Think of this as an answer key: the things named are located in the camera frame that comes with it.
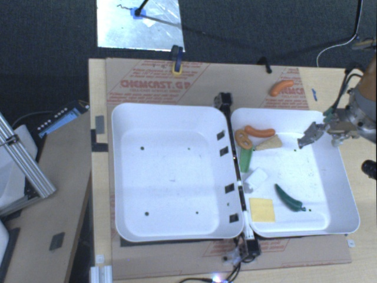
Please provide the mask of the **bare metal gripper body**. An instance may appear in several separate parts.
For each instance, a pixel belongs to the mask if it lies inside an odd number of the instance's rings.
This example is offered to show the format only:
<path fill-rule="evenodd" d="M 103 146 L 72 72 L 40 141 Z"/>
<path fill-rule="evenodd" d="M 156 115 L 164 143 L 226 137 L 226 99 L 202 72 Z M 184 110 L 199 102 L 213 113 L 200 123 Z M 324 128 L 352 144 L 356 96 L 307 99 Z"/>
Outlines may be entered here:
<path fill-rule="evenodd" d="M 359 109 L 328 109 L 323 122 L 332 136 L 332 145 L 340 146 L 347 139 L 364 138 L 373 142 L 373 119 Z"/>

